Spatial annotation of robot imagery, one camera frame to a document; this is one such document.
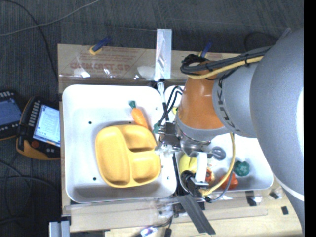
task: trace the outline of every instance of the black floor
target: black floor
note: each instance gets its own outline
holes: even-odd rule
[[[288,28],[304,27],[304,0],[0,0],[0,90],[15,90],[24,103],[39,95],[56,100],[57,44],[156,47],[157,28],[172,29],[173,50],[242,53],[271,45]],[[36,24],[51,23],[40,28]],[[48,236],[58,220],[60,162],[16,152],[0,141],[0,236]],[[39,180],[7,178],[18,174]]]

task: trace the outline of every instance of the black device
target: black device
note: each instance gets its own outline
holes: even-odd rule
[[[24,156],[60,158],[60,118],[58,104],[32,97],[21,115],[16,149]]]
[[[0,140],[16,136],[21,115],[19,96],[10,90],[0,91]]]

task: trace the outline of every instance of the lit screen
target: lit screen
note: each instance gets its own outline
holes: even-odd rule
[[[60,147],[59,110],[41,106],[33,138]]]
[[[0,125],[19,122],[21,119],[21,111],[14,99],[0,102]]]

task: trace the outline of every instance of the orange carrot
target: orange carrot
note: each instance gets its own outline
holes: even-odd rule
[[[148,129],[148,124],[147,124],[147,121],[144,117],[144,114],[140,109],[136,108],[135,101],[130,101],[129,105],[132,108],[131,114],[132,114],[132,117],[133,117],[135,123],[137,125],[141,125],[141,126]]]

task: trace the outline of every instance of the yellow plate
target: yellow plate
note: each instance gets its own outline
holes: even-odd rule
[[[139,125],[114,125],[96,136],[95,151],[103,180],[116,188],[140,186],[155,180],[161,171],[153,134]]]

